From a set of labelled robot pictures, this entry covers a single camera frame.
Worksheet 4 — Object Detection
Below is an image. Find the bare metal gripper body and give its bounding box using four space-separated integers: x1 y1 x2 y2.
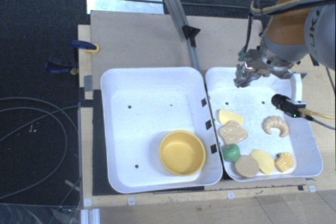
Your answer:
243 48 295 80

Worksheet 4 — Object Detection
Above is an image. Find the white plastic tray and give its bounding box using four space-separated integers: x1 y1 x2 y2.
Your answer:
204 67 324 182
100 67 224 194

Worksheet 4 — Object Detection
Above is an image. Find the yellow cheese wedge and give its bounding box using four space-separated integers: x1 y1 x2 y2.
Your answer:
216 109 245 126

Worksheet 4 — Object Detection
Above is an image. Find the beige croissant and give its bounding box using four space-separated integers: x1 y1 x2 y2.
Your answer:
262 115 290 138

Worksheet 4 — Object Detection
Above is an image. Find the beige bread slice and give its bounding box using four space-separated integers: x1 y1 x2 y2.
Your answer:
218 120 248 146

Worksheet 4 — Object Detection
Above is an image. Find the green apple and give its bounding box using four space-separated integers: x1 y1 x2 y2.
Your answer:
221 143 241 163

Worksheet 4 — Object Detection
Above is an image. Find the yellow potato crisp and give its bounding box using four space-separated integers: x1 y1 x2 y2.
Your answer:
249 149 276 175

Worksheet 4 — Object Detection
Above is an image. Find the tan round biscuit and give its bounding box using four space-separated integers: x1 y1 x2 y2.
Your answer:
234 155 260 178

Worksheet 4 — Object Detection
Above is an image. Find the yellow corn piece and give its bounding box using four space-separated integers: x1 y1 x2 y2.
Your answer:
274 152 296 173

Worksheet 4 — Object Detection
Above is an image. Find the yellow bowl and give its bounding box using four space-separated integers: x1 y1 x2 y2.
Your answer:
159 130 207 177

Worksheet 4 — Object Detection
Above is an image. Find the brown cardboard board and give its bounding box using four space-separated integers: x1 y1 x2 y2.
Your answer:
90 9 336 196

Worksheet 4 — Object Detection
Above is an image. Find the black cylinder on white bracket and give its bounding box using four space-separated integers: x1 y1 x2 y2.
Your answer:
271 72 308 119

